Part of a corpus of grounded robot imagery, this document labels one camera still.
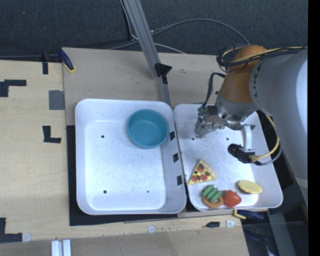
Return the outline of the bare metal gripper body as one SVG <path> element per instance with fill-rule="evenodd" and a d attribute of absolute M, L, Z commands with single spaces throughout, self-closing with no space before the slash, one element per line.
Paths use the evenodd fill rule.
<path fill-rule="evenodd" d="M 219 108 L 216 105 L 201 105 L 199 117 L 201 117 L 203 125 L 212 124 L 212 131 L 224 128 L 240 131 L 244 127 L 253 130 L 256 127 L 254 124 L 242 124 L 242 121 L 245 120 L 244 117 L 231 115 L 224 108 Z"/>

